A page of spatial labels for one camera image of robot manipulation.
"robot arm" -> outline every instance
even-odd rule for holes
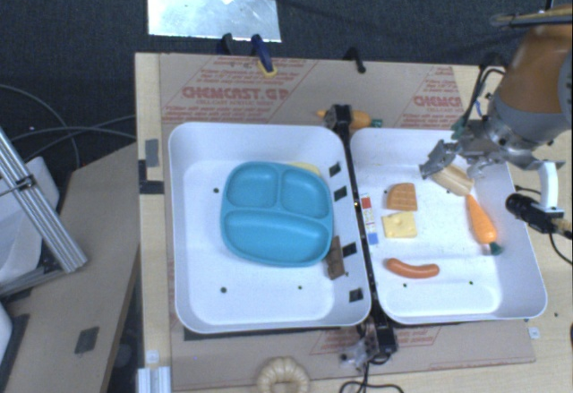
[[[560,22],[564,9],[571,22],[570,5],[560,7]],[[547,21],[544,13],[539,15],[540,20]],[[533,207],[547,217],[562,217],[562,210],[556,207],[556,170],[563,162],[540,160],[533,151],[571,128],[571,40],[570,23],[547,23],[530,29],[499,87],[489,97],[487,114],[469,120],[468,110],[452,127],[454,141],[440,141],[420,166],[422,177],[441,171],[456,155],[468,162],[470,178],[482,176],[484,167],[509,162],[539,173],[542,197],[533,201]],[[483,70],[472,101],[481,93],[482,75]]]

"black wire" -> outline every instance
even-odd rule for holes
[[[537,191],[536,189],[531,189],[531,188],[524,188],[523,186],[519,186],[518,184],[515,185],[516,187],[516,191],[529,191],[529,192],[534,192],[535,194],[539,194],[541,195],[541,192]]]
[[[80,132],[95,132],[95,133],[109,133],[112,135],[118,135],[120,137],[125,137],[131,140],[135,140],[135,135],[131,135],[130,133],[114,131],[110,129],[104,129],[98,126],[82,126],[82,125],[71,125],[67,127],[50,127],[48,129],[40,129],[39,131],[31,131],[26,132],[21,135],[17,135],[16,137],[12,138],[11,141],[19,141],[23,139],[27,139],[29,137],[33,137],[34,135],[40,135],[42,133],[52,133],[52,132],[72,132],[72,131],[80,131]]]
[[[134,119],[135,115],[128,115],[128,116],[122,116],[122,117],[118,117],[116,119],[112,119],[110,121],[105,121],[104,123],[99,123],[99,124],[94,124],[91,127],[104,127],[106,125],[111,125],[111,124],[116,124],[116,123],[121,123],[123,121],[128,121],[130,119]],[[51,141],[48,145],[40,148],[39,150],[34,151],[32,154],[28,155],[28,157],[26,157],[24,160],[28,161],[32,158],[35,158],[38,154],[44,152],[45,150],[49,150],[50,148],[54,147],[55,145],[57,145],[58,143],[65,141],[68,139],[68,137],[75,137],[76,135],[80,135],[82,133],[86,133],[86,131],[77,131],[77,132],[73,132],[70,135],[66,136],[66,137],[62,137],[59,138],[57,140]]]
[[[374,366],[382,366],[383,364],[386,364],[389,359],[390,359],[389,355],[386,355],[385,358],[381,359],[378,359],[378,356],[374,356],[371,359],[370,364],[373,364]]]
[[[549,233],[549,240],[552,242],[553,250],[555,250],[555,252],[559,255],[559,257],[562,258],[565,262],[567,262],[569,266],[573,266],[573,262],[557,249],[555,241],[553,240],[553,234],[551,232]]]
[[[463,123],[462,127],[466,127],[467,121],[469,120],[469,116],[472,114],[472,109],[474,108],[474,103],[476,100],[482,95],[483,86],[485,86],[485,82],[487,81],[488,77],[492,73],[498,73],[501,75],[505,74],[505,71],[500,70],[499,68],[488,68],[488,66],[480,66],[480,72],[477,74],[477,78],[475,80],[474,90],[472,92],[472,97],[470,99],[469,105],[467,107],[466,112],[463,114]]]
[[[47,111],[49,111],[58,120],[58,122],[63,127],[68,127],[68,124],[64,121],[64,119],[62,119],[62,117],[50,105],[48,105],[41,98],[36,97],[35,95],[32,95],[32,94],[29,94],[25,90],[15,88],[14,86],[8,86],[7,84],[1,84],[0,83],[0,89],[9,90],[10,92],[20,94],[21,96],[27,97],[27,98],[35,101],[36,103],[40,104],[43,108],[45,108]],[[81,159],[80,159],[80,151],[78,150],[78,144],[76,143],[75,139],[73,138],[73,136],[71,134],[68,134],[66,138],[69,138],[72,141],[73,153],[75,155],[75,165],[76,165],[76,168],[80,168]]]
[[[381,385],[375,385],[375,384],[371,384],[368,383],[368,374],[369,374],[369,370],[370,370],[370,365],[371,364],[375,364],[375,365],[381,365],[384,364],[385,362],[387,362],[389,360],[389,356],[386,358],[385,361],[381,362],[368,362],[366,364],[366,366],[364,367],[364,376],[361,382],[359,382],[358,380],[349,380],[347,382],[344,382],[341,386],[340,386],[340,390],[338,391],[338,393],[344,393],[344,390],[346,389],[346,387],[349,387],[350,385],[357,385],[360,388],[355,392],[355,393],[366,393],[366,389],[395,389],[396,391],[398,391],[398,393],[404,393],[404,390],[402,388],[400,388],[398,385],[395,385],[393,383],[385,383],[385,384],[381,384]]]

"white tray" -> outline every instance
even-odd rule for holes
[[[372,200],[373,219],[380,242],[371,245],[372,267],[383,310],[404,324],[470,320],[533,318],[543,312],[547,295],[526,225],[505,208],[515,192],[507,165],[484,169],[472,194],[492,218],[504,248],[491,256],[470,230],[466,201],[423,180],[418,165],[440,139],[451,132],[405,129],[362,129],[351,142],[361,193]],[[463,159],[454,161],[466,168]],[[398,183],[414,183],[418,200],[416,238],[387,239],[381,217],[384,191]],[[436,263],[435,278],[402,278],[383,267],[395,257],[414,265]]]
[[[372,299],[344,148],[333,132],[316,126],[188,123],[171,133],[168,154],[175,308],[187,328],[221,333],[336,327],[366,318]],[[225,182],[236,166],[253,160],[307,162],[320,169],[332,192],[346,187],[347,196],[333,203],[334,235],[343,247],[356,246],[344,259],[346,276],[330,280],[324,261],[271,267],[226,248],[219,227]],[[329,169],[337,163],[340,171],[331,177]]]

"toy carrot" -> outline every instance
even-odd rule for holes
[[[490,220],[490,217],[483,211],[472,194],[466,196],[466,201],[475,238],[479,243],[489,244],[493,255],[500,254],[503,249],[495,243],[498,238],[498,232]]]

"blue plate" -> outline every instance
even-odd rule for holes
[[[221,233],[227,248],[247,260],[311,266],[326,256],[332,240],[329,187],[299,167],[244,163],[227,178]]]

